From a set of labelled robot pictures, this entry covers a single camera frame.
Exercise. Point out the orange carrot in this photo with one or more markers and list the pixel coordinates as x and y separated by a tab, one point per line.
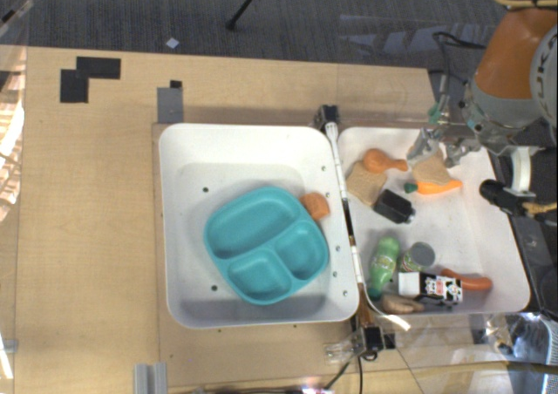
438	187

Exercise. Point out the white plastic tray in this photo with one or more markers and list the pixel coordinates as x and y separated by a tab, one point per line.
261	152
475	235

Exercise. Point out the orange biscuit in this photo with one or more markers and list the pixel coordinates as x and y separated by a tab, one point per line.
317	205

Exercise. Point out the green can with grey lid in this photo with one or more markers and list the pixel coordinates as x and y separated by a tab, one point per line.
420	255

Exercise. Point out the black bottle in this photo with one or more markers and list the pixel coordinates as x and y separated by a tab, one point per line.
392	205

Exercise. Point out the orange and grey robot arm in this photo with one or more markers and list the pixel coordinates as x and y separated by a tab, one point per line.
508	65

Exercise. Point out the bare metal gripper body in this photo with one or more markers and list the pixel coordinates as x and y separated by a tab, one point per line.
462	135

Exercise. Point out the green bottle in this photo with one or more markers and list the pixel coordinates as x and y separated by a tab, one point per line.
383	266

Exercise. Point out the pale wood board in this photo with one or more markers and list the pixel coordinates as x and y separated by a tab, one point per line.
96	218

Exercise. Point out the black cylinder on white bracket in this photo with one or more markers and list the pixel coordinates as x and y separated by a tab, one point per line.
501	196

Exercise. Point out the orange chicken drumstick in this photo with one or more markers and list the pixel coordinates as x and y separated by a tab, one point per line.
378	161

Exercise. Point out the orange sausage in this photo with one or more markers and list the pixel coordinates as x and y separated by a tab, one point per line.
473	282

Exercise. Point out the teal divided plate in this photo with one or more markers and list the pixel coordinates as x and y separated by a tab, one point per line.
257	231

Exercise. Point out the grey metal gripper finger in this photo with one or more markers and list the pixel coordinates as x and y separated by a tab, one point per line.
422	146
455	156

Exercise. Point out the tan bread slice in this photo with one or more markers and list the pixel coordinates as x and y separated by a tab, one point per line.
365	187
430	173

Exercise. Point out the beige bread roll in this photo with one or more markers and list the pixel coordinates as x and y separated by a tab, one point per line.
399	303

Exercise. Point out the thin black and white rod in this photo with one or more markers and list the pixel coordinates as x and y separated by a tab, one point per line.
339	165

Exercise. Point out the white and black milk carton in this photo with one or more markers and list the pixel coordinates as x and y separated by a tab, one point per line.
429	288

